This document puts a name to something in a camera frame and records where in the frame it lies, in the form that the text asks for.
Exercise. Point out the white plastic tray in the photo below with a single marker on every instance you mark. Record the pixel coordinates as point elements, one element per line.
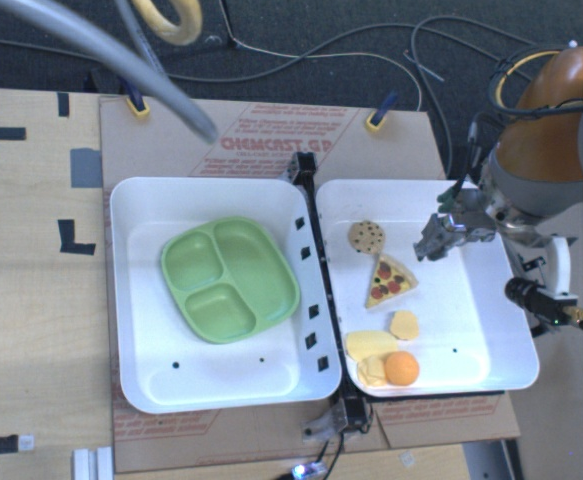
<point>146,318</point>
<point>471,308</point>

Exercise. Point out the green divided plate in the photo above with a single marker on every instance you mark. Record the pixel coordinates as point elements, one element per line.
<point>241,268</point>

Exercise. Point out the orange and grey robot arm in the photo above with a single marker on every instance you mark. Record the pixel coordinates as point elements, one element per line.
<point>541,138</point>

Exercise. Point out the yellow pizza slice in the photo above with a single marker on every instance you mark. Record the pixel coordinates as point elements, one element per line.
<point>388,282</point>

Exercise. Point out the pale yellow ridged crisp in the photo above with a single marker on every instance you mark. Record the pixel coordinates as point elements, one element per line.
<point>371,372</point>

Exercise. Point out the brown cardboard board red print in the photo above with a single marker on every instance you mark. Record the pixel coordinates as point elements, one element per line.
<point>181,138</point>

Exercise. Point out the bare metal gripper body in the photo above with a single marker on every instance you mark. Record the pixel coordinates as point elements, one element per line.
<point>476,218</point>

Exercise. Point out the thin black rod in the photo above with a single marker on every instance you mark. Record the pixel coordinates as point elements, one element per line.
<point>323,268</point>

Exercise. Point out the orange ball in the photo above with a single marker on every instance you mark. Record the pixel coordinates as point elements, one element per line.
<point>402,368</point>

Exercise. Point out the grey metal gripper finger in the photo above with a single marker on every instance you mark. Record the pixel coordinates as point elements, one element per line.
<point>447,243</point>
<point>428,238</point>

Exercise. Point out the brown chocolate chip biscuit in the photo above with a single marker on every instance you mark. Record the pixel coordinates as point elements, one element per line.
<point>366,236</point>

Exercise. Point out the black cylinder on white bracket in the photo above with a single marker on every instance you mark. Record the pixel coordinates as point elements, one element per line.
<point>546,300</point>

